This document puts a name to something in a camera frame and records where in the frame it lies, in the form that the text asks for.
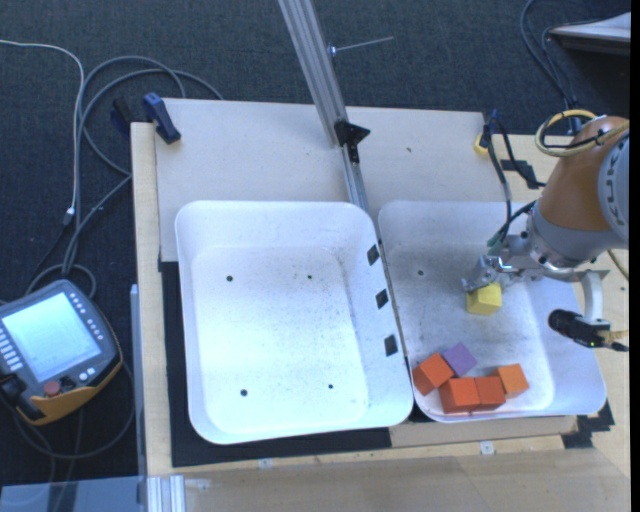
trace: empty white tray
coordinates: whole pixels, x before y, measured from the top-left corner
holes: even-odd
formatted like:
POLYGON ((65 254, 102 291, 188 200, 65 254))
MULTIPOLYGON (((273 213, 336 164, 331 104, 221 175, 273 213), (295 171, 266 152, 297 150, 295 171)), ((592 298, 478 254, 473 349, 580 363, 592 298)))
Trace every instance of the empty white tray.
POLYGON ((218 444, 391 426, 413 393, 370 217, 195 201, 176 217, 189 416, 218 444))
MULTIPOLYGON (((469 376, 520 363, 530 389, 495 411, 447 414, 437 391, 414 391, 419 408, 441 422, 591 414, 606 399, 592 349, 554 332, 554 309, 580 313, 573 286, 545 278, 506 287, 491 316, 466 311, 461 279, 506 218, 504 203, 398 201, 385 205, 379 229, 411 368, 463 342, 478 364, 469 376)), ((525 216, 512 233, 524 228, 525 216)))

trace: block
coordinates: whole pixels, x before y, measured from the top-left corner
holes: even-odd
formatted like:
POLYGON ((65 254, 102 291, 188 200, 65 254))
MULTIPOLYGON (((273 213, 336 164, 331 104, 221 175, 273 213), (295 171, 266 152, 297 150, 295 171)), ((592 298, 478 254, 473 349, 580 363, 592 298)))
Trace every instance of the block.
POLYGON ((415 387, 423 395, 431 393, 453 377, 453 370, 437 352, 422 361, 411 373, 415 387))
POLYGON ((476 377, 476 387, 480 397, 476 411, 493 411, 507 401, 500 377, 476 377))
POLYGON ((491 315, 502 307, 502 288, 491 283, 467 293, 467 311, 476 315, 491 315))
POLYGON ((527 377, 518 363, 500 366, 491 375, 500 377, 507 398, 515 398, 529 389, 527 377))
POLYGON ((442 410, 449 413, 471 412, 480 405, 480 395, 473 377, 454 377, 438 389, 442 410))
POLYGON ((448 350, 445 350, 442 353, 442 357, 451 367, 456 377, 462 377, 465 373, 471 370, 471 368, 478 364, 476 358, 473 357, 471 352, 469 352, 469 349, 462 342, 457 343, 448 350))

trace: blue clamp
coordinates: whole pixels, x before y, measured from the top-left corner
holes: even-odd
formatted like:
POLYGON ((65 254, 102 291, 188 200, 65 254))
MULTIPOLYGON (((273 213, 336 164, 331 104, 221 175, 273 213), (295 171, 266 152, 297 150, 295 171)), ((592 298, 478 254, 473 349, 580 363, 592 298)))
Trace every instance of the blue clamp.
POLYGON ((156 132, 162 140, 167 144, 173 144, 177 140, 180 140, 180 132, 173 126, 173 122, 167 112, 167 107, 162 101, 162 98, 155 92, 150 92, 145 95, 142 100, 142 105, 147 114, 149 121, 155 121, 158 123, 156 126, 156 132))

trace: white cable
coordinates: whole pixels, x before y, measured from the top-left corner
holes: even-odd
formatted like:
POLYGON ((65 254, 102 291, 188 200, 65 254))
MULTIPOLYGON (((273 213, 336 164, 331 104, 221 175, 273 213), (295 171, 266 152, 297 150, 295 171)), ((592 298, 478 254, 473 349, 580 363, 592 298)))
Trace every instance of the white cable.
POLYGON ((78 176, 78 161, 76 158, 77 151, 76 146, 78 143, 77 130, 78 130, 78 112, 80 110, 80 97, 81 92, 84 87, 84 68, 80 59, 76 57, 69 50, 65 50, 64 48, 60 48, 59 46, 53 46, 50 44, 41 44, 41 43, 18 43, 15 41, 7 41, 5 39, 0 39, 0 44, 6 44, 9 46, 18 46, 20 48, 45 48, 49 50, 55 50, 58 52, 62 52, 65 55, 71 57, 75 63, 78 65, 78 69, 80 70, 80 87, 78 88, 78 94, 76 95, 75 108, 73 110, 73 197, 71 199, 71 206, 67 210, 67 214, 73 216, 75 214, 75 206, 76 206, 76 189, 77 189, 77 176, 78 176))

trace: purple cube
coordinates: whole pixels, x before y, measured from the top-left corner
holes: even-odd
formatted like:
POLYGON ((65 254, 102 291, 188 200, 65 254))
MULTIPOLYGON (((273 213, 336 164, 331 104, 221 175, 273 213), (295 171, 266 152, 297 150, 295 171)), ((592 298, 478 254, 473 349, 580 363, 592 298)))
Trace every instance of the purple cube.
POLYGON ((471 370, 471 368, 478 364, 476 358, 471 355, 471 352, 469 352, 465 344, 462 342, 443 352, 442 357, 451 367, 456 377, 462 377, 465 373, 471 370))

